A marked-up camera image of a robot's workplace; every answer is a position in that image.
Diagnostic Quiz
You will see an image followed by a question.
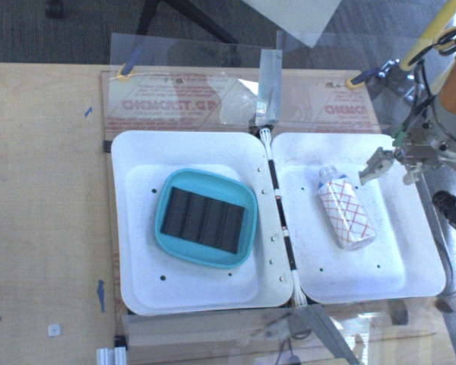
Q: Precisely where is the turquoise plate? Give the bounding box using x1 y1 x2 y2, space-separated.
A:
154 167 259 270

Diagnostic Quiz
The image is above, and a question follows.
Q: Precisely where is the white plastic tray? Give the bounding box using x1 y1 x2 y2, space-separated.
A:
110 129 294 316
270 132 448 305

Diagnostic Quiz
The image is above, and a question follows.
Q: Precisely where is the clear bottle, red lattice label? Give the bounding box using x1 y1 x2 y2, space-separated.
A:
318 165 377 251

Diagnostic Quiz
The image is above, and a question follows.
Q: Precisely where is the black cylinder on white bracket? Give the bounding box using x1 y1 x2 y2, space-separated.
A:
432 190 456 234

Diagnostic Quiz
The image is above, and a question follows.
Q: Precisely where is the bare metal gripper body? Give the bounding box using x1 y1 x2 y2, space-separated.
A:
393 118 456 173

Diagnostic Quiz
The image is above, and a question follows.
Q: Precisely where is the black ribbed block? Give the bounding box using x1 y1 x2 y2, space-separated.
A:
160 186 246 255

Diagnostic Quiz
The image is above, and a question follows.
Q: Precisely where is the brown cardboard board, red print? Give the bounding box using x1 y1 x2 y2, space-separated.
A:
100 69 448 365

